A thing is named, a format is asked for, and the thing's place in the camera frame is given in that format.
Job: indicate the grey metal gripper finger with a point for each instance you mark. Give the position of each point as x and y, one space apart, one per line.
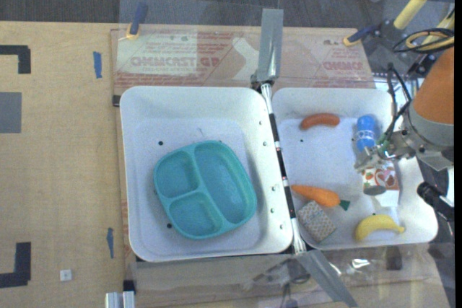
362 161
375 156

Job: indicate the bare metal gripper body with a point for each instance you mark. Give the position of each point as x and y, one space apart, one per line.
398 144

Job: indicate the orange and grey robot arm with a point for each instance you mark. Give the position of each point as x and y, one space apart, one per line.
435 93

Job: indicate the white can strawberry print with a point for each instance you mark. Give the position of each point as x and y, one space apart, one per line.
382 178

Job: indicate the blue bottle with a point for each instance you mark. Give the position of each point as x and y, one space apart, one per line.
366 130

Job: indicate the white plastic tray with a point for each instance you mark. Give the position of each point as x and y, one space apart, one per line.
202 112
325 158

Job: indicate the orange carrot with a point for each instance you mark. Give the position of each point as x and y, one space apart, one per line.
317 194

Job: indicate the orange sausage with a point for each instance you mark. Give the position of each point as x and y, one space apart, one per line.
320 120

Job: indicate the yellow banana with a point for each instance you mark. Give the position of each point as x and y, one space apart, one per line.
373 225

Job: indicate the patterned small carton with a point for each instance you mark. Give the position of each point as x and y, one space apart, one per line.
317 221

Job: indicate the green divided plate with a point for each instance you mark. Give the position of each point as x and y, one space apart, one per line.
209 187

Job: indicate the brown cardboard board red print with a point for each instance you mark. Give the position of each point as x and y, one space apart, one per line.
216 57

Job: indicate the small white square block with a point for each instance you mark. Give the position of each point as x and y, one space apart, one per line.
65 275

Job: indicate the black cylinder on white bracket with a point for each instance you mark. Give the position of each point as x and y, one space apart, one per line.
432 195

